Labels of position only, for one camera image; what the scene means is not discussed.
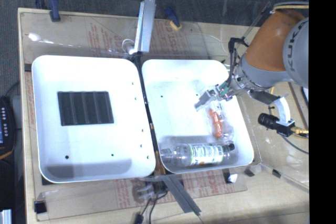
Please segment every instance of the bottle label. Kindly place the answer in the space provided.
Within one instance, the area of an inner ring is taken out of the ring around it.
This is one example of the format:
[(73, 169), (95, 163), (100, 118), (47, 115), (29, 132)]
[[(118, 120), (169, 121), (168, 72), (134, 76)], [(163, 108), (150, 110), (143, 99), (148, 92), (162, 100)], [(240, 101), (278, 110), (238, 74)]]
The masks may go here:
[(223, 148), (219, 145), (190, 144), (192, 158), (190, 165), (216, 164), (223, 160)]

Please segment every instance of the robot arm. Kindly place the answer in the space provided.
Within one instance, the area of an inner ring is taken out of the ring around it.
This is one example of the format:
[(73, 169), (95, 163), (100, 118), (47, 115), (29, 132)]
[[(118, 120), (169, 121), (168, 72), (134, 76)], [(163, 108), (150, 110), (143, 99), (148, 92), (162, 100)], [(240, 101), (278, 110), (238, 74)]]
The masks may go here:
[[(281, 81), (295, 82), (308, 89), (309, 18), (294, 9), (282, 7), (274, 6), (274, 12), (260, 27), (250, 46), (243, 39), (230, 39), (229, 77), (202, 94), (195, 104), (196, 110), (213, 100), (229, 101), (234, 95), (246, 92), (268, 106), (276, 105), (279, 110), (279, 119), (261, 114), (260, 124), (284, 136), (297, 132), (285, 97), (267, 91)], [(236, 63), (236, 44), (248, 47), (239, 63)]]

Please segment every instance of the dark vent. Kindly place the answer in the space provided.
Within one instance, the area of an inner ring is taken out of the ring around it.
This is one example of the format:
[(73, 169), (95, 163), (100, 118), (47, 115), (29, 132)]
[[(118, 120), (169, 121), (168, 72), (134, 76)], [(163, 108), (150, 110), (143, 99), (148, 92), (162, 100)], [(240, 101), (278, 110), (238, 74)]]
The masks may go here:
[(58, 92), (61, 125), (113, 123), (109, 93)]

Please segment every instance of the table surface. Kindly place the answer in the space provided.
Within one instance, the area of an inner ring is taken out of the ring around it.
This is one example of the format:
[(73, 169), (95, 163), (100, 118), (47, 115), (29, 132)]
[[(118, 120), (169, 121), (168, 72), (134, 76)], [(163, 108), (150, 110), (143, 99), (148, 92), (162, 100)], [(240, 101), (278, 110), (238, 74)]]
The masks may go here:
[[(81, 212), (80, 207), (92, 206), (92, 204), (86, 204), (87, 199), (81, 199), (81, 191), (87, 195), (88, 189), (97, 188), (99, 183), (79, 183), (76, 187), (67, 184), (43, 185), (41, 177), (36, 176), (38, 159), (34, 113), (31, 111), (33, 89), (31, 74), (25, 71), (25, 68), (36, 57), (45, 54), (111, 57), (110, 52), (123, 53), (122, 41), (135, 37), (137, 18), (60, 12), (62, 19), (58, 24), (50, 21), (48, 12), (26, 8), (18, 10), (27, 223), (40, 221), (45, 223), (131, 223), (134, 215), (143, 210), (142, 204), (104, 212), (99, 212), (97, 209), (91, 210), (89, 214), (78, 213), (77, 216), (57, 217), (57, 210), (67, 210), (71, 215), (71, 212)], [(227, 58), (226, 45), (230, 37), (240, 37), (247, 30), (245, 26), (195, 22), (182, 22), (182, 26), (182, 30), (176, 32), (169, 27), (169, 21), (156, 19), (152, 37), (153, 48), (156, 49), (154, 54), (168, 58), (172, 55), (181, 58), (192, 56), (193, 59), (206, 53), (211, 59), (222, 60)], [(247, 37), (248, 42), (257, 30), (258, 28), (255, 27), (251, 31)], [(244, 48), (240, 47), (238, 52), (243, 53)], [(296, 120), (296, 126), (307, 128), (308, 108), (300, 96), (300, 89), (292, 83), (279, 83), (274, 88), (274, 94), (281, 96), (288, 94), (286, 100), (291, 117)], [(257, 124), (258, 115), (268, 112), (265, 105), (250, 99), (247, 95), (237, 99), (255, 149), (256, 158), (251, 166), (255, 175), (249, 177), (239, 173), (238, 178), (241, 182), (236, 190), (230, 191), (230, 186), (227, 186), (228, 188), (224, 188), (223, 192), (214, 192), (215, 195), (196, 195), (194, 200), (202, 211), (200, 218), (194, 213), (183, 213), (173, 199), (157, 204), (152, 214), (154, 223), (173, 221), (225, 223), (234, 220), (239, 221), (237, 223), (245, 223), (249, 219), (256, 218), (267, 218), (270, 221), (277, 218), (283, 221), (281, 223), (296, 223), (296, 221), (304, 223), (307, 219), (309, 212), (308, 155), (296, 151), (274, 131), (266, 130)], [(290, 139), (296, 146), (308, 151), (308, 140), (295, 137)], [(272, 174), (274, 170), (282, 176), (280, 178), (274, 176)], [(53, 199), (58, 197), (55, 193), (64, 197), (69, 191), (76, 193), (76, 198), (73, 198), (76, 203), (68, 204), (64, 209)], [(39, 195), (44, 195), (44, 198), (49, 199), (49, 204), (55, 207), (48, 208), (47, 213), (37, 215), (34, 212), (34, 201), (39, 199)], [(149, 210), (145, 213), (144, 223), (148, 220), (148, 216)]]

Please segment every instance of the black electronic device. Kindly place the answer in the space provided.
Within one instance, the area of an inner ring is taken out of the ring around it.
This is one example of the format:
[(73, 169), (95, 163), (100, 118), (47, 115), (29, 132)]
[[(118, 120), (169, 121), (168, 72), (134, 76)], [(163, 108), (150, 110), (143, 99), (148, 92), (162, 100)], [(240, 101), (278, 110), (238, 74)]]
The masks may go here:
[(14, 149), (15, 122), (10, 103), (0, 97), (0, 159), (10, 155)]

